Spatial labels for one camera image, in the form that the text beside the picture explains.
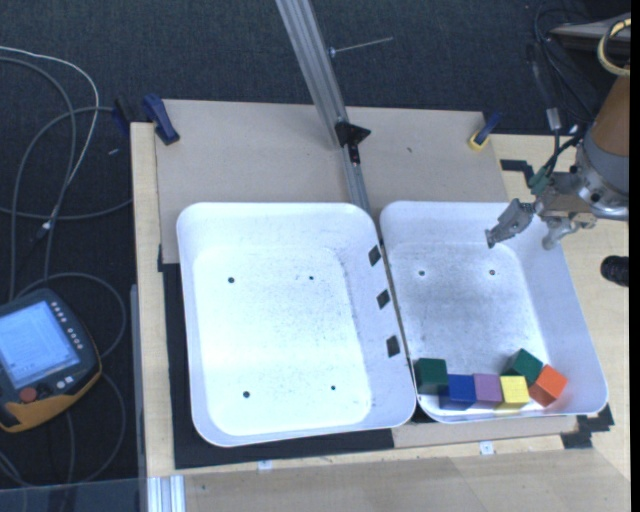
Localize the brown cardboard board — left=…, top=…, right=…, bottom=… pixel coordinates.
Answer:
left=153, top=98, right=581, bottom=450

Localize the yellow cube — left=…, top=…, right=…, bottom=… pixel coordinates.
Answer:
left=495, top=374, right=532, bottom=411

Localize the white plastic tray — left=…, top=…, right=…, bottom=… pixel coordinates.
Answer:
left=175, top=201, right=418, bottom=448
left=378, top=200, right=610, bottom=425

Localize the purple cube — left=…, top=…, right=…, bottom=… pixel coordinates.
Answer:
left=472, top=372, right=504, bottom=406

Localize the green cube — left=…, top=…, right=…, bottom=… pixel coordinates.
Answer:
left=413, top=357, right=450, bottom=396
left=500, top=348, right=545, bottom=387

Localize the blue cube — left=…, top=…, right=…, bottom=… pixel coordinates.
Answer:
left=438, top=373, right=477, bottom=412

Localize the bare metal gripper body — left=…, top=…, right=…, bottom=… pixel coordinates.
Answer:
left=533, top=164, right=631, bottom=229

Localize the orange cube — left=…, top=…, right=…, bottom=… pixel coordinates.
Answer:
left=528, top=364, right=570, bottom=408

